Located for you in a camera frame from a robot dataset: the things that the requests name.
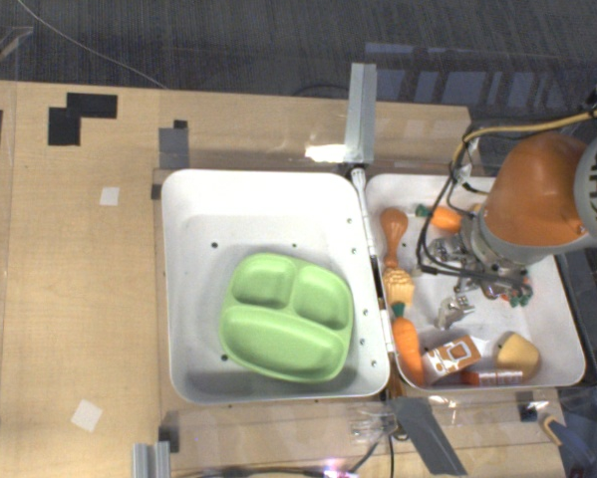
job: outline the white tape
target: white tape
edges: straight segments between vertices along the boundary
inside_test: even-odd
[[[101,191],[101,200],[99,203],[101,205],[119,205],[119,192],[121,189],[119,187],[104,187],[103,191]]]
[[[80,428],[94,432],[103,410],[87,400],[81,400],[71,421]]]

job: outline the metal bracket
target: metal bracket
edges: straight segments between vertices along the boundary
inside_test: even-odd
[[[170,478],[169,441],[154,446],[135,444],[132,449],[133,478]]]
[[[448,330],[453,323],[461,321],[464,317],[475,311],[466,296],[456,296],[455,298],[446,298],[440,304],[438,317],[435,320],[435,326],[439,330]]]
[[[380,321],[382,322],[382,332],[385,335],[387,353],[394,353],[396,351],[396,344],[394,342],[393,333],[391,332],[391,317],[389,316],[389,310],[380,311]]]
[[[352,64],[345,131],[345,163],[374,160],[378,71],[375,64]]]
[[[467,474],[426,398],[399,397],[390,405],[431,474]]]

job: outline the gray carpet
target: gray carpet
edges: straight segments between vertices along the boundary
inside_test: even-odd
[[[344,88],[352,62],[372,61],[396,73],[383,76],[381,99],[414,100],[418,80],[402,72],[429,48],[475,52],[467,63],[477,72],[492,72],[490,62],[497,69],[500,59],[533,72],[521,66],[530,56],[539,72],[597,73],[597,0],[23,1],[66,34],[173,89],[292,95],[316,86],[344,97],[323,86]],[[24,25],[35,27],[34,36],[19,69],[6,63],[0,78],[150,85],[58,37],[14,0],[0,0],[0,37]],[[442,51],[432,52],[429,70],[454,71]],[[555,57],[567,64],[551,66]],[[438,102],[443,93],[436,89]]]

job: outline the black wire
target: black wire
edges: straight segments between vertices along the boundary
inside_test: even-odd
[[[454,191],[454,189],[455,189],[455,183],[454,183],[454,182],[452,182],[452,183],[450,184],[450,189],[448,190],[448,194],[447,194],[447,205],[448,205],[448,207],[450,207],[452,210],[454,210],[455,212],[458,212],[458,213],[459,213],[459,214],[461,214],[462,216],[467,216],[468,214],[470,214],[470,212],[469,212],[469,211],[467,211],[467,210],[464,210],[464,209],[460,209],[459,207],[457,207],[457,206],[453,205],[453,204],[451,203],[451,201],[450,201],[450,198],[451,198],[451,197],[452,197],[452,195],[453,195],[453,191]]]
[[[308,91],[313,91],[313,90],[317,90],[317,89],[335,89],[338,91],[343,91],[345,93],[349,92],[349,88],[348,87],[343,87],[342,85],[336,85],[336,84],[311,84],[311,85],[306,85],[304,87],[301,87],[300,89],[294,91],[291,96],[292,97],[296,97],[296,96],[300,96],[301,94],[308,92]]]
[[[455,181],[456,181],[456,179],[454,177],[455,165],[461,164],[464,154],[465,154],[465,150],[466,150],[466,144],[464,143],[462,145],[462,147],[460,148],[459,152],[457,153],[456,161],[451,162],[449,164],[449,166],[448,166],[449,176],[448,176],[447,182],[445,182],[445,185],[440,190],[440,193],[438,194],[438,197],[436,198],[434,205],[431,208],[431,211],[429,212],[427,219],[425,220],[422,230],[420,231],[420,236],[418,237],[418,243],[416,245],[416,257],[418,259],[418,266],[424,273],[430,273],[430,274],[434,274],[434,275],[441,274],[441,275],[453,276],[453,277],[457,277],[457,278],[474,278],[474,279],[477,279],[480,281],[503,283],[503,284],[509,285],[513,289],[516,289],[521,292],[522,284],[517,281],[513,281],[508,278],[503,278],[503,277],[500,277],[499,275],[480,273],[477,271],[471,271],[466,268],[455,267],[450,264],[446,264],[446,263],[441,262],[438,259],[436,259],[436,257],[434,257],[431,254],[431,252],[429,251],[429,247],[427,244],[427,233],[429,231],[429,225],[431,223],[431,219],[433,217],[434,212],[440,205],[441,200],[447,193],[447,190],[450,188],[450,185],[452,183],[455,183]],[[424,251],[427,259],[430,260],[433,264],[439,266],[438,268],[430,267],[423,263],[423,260],[422,260],[422,252],[423,251]]]
[[[389,478],[394,478],[396,471],[396,455],[394,454],[394,441],[391,435],[387,436],[389,439],[389,454],[391,455],[391,471],[389,472]]]
[[[372,444],[369,450],[367,450],[367,453],[365,453],[365,455],[349,469],[349,472],[355,473],[358,469],[360,469],[360,467],[365,462],[367,462],[367,460],[369,460],[369,458],[374,454],[374,451],[376,451],[376,447],[379,443],[380,441],[376,441],[374,444]],[[247,478],[249,476],[256,476],[258,474],[270,473],[298,474],[302,476],[308,476],[311,478],[322,478],[324,474],[323,471],[317,471],[315,469],[307,468],[303,469],[298,467],[263,467],[260,469],[247,467],[229,467],[223,469],[222,471],[210,471],[210,473],[211,474],[204,474],[203,472],[192,473],[183,475],[179,478]]]
[[[477,195],[488,194],[488,191],[482,191],[481,189],[474,188],[468,182],[465,182],[461,187],[463,187],[466,191],[470,191],[471,193],[475,193]]]
[[[355,473],[356,471],[358,471],[358,469],[360,469],[360,467],[367,462],[367,460],[369,460],[369,458],[374,454],[374,451],[376,451],[376,447],[378,446],[378,443],[380,441],[376,441],[375,443],[373,443],[371,445],[371,448],[369,448],[369,451],[367,451],[367,453],[365,453],[365,456],[362,457],[358,462],[356,462],[352,467],[349,468],[349,472],[350,473]]]

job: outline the orange toy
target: orange toy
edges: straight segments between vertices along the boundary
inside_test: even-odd
[[[431,217],[431,224],[456,234],[461,228],[461,216],[446,207],[437,207]]]
[[[561,246],[585,234],[574,196],[585,149],[583,141],[552,131],[521,141],[486,198],[488,230],[519,246]]]
[[[380,215],[380,225],[387,238],[385,266],[396,269],[398,267],[398,246],[409,227],[409,218],[395,207],[389,207]]]
[[[407,376],[417,385],[425,383],[425,372],[420,356],[420,341],[418,331],[409,320],[404,317],[397,317],[392,324],[396,349],[406,367]]]

